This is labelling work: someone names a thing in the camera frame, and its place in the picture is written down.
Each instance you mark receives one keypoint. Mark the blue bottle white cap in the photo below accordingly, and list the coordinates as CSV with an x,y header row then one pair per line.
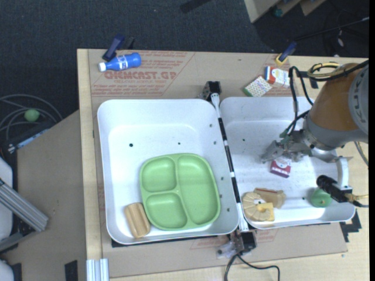
x,y
126,61

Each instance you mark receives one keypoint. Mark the white plastic tray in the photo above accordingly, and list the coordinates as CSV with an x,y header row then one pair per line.
x,y
257,127
126,168

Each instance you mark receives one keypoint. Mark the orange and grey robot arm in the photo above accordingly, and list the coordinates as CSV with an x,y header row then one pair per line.
x,y
331,104

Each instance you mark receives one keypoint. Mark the brown cardboard board red print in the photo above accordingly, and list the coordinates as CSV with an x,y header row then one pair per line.
x,y
175,69

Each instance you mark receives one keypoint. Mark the colourful patterned packet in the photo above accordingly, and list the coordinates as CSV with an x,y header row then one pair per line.
x,y
257,86

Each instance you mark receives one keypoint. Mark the green ball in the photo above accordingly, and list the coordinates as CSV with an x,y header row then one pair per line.
x,y
31,115

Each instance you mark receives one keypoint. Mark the yellow toy cheese wedge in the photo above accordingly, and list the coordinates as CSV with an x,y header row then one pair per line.
x,y
266,211

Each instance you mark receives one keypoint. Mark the tan toy sandwich slice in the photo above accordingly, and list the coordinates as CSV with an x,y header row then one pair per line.
x,y
274,196

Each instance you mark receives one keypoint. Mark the thin black and white rod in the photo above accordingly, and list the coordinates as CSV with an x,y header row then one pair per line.
x,y
225,140

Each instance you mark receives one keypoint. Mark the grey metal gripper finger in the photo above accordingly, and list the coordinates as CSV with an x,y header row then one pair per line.
x,y
271,151
296,156

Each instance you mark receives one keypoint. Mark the green divided plate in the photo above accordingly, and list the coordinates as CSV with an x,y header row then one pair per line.
x,y
193,186

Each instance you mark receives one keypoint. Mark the tan toy bread bun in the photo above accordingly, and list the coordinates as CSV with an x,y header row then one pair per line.
x,y
137,219

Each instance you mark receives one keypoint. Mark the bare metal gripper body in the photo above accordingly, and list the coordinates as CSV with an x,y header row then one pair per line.
x,y
322,154

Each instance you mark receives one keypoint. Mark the red and white small carton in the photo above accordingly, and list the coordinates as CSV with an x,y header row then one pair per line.
x,y
280,168

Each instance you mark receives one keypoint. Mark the green toy fruit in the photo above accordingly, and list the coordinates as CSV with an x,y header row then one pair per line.
x,y
320,198

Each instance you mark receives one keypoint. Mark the white red and blue carton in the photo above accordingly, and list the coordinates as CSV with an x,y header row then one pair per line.
x,y
277,76

